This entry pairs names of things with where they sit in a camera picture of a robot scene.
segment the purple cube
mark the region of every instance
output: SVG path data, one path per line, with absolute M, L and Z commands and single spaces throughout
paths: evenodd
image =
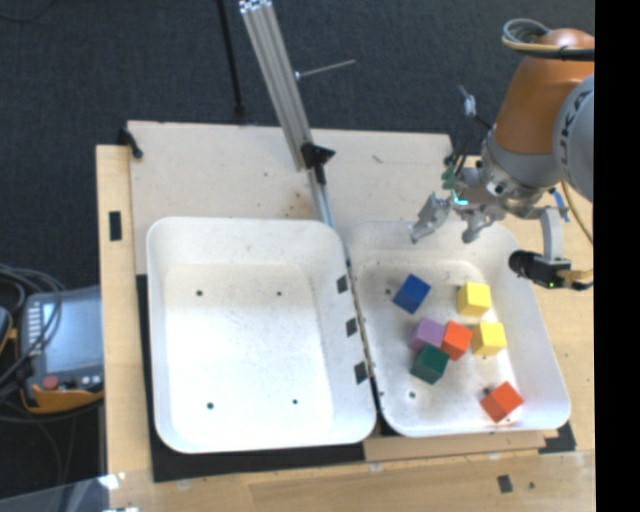
M 427 343 L 440 348 L 446 329 L 447 326 L 445 324 L 431 320 L 426 316 L 422 317 L 413 330 L 409 340 L 409 348 L 422 350 Z

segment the red button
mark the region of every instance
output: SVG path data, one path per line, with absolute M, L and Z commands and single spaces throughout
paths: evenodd
M 55 375 L 47 375 L 44 379 L 42 379 L 42 387 L 47 391 L 58 389 L 59 385 L 60 380 Z

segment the blue cube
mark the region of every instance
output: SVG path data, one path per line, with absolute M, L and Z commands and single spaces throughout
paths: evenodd
M 409 274 L 402 287 L 393 298 L 393 303 L 413 314 L 431 290 L 431 286 L 419 277 Z

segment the tray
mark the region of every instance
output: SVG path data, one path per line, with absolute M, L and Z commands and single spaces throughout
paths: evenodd
M 558 428 L 569 417 L 569 397 L 532 285 L 509 269 L 508 258 L 518 244 L 500 225 L 464 244 L 465 227 L 449 219 L 417 244 L 411 243 L 406 222 L 365 222 L 348 236 L 381 412 L 394 430 L 410 437 Z M 409 273 L 431 285 L 414 314 L 392 302 Z M 415 353 L 407 340 L 422 316 L 470 327 L 477 323 L 477 318 L 457 314 L 455 293 L 466 281 L 490 285 L 493 306 L 481 318 L 504 324 L 507 348 L 493 357 L 469 351 L 450 360 L 441 379 L 428 384 L 409 373 Z M 479 402 L 485 390 L 504 380 L 520 392 L 524 404 L 496 424 Z
M 359 442 L 375 425 L 342 241 L 314 220 L 168 217 L 147 236 L 156 428 L 183 453 Z

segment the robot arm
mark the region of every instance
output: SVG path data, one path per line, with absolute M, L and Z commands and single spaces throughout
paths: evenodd
M 531 20 L 505 24 L 504 44 L 523 57 L 481 158 L 466 167 L 466 155 L 452 158 L 442 175 L 450 196 L 431 194 L 411 230 L 416 243 L 433 233 L 451 210 L 467 222 L 463 241 L 507 214 L 542 223 L 544 254 L 514 254 L 511 268 L 537 284 L 574 286 L 571 262 L 562 258 L 559 220 L 566 208 L 537 206 L 561 181 L 593 203 L 593 116 L 595 39 L 578 30 L 549 30 Z M 468 117 L 475 100 L 466 94 Z

